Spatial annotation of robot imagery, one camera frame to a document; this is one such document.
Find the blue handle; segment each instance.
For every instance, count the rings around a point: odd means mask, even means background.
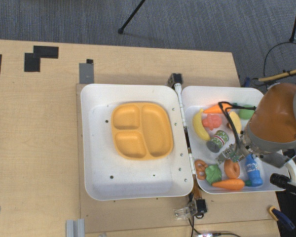
[[[292,230],[295,229],[295,225],[283,212],[280,212],[279,210],[276,210],[276,209],[273,209],[272,212],[288,231],[291,232]]]

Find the green leafy vegetable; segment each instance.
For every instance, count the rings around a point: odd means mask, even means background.
[[[222,180],[222,172],[218,165],[210,165],[205,169],[206,181],[212,185],[212,183],[219,182]]]

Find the toy donut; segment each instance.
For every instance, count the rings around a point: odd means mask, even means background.
[[[233,162],[230,159],[225,160],[223,168],[225,170],[227,177],[230,179],[237,179],[240,175],[239,163]]]
[[[194,164],[195,164],[197,178],[199,180],[205,180],[206,178],[205,169],[208,167],[208,165],[203,160],[196,160]]]

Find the wooden table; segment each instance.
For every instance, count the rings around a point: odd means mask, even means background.
[[[24,53],[32,53],[34,45],[58,46],[59,58],[42,58],[40,73],[27,73]],[[83,217],[76,109],[79,63],[94,60],[95,83],[163,85],[171,73],[182,73],[183,86],[239,86],[232,55],[223,52],[0,40],[0,54],[0,237],[64,237],[66,220]],[[278,207],[274,192],[203,196],[209,212],[196,222],[198,230],[279,236],[267,213],[270,205]],[[157,202],[170,208],[175,201]],[[119,210],[150,202],[124,200]],[[170,218],[153,228],[155,222],[147,219],[136,219],[132,228],[121,218],[103,221],[110,222],[101,229],[108,237],[187,237],[191,231],[186,221]]]

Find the yellow plate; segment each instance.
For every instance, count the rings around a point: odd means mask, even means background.
[[[122,104],[112,113],[111,127],[115,148],[127,159],[158,159],[172,151],[169,117],[157,104]]]

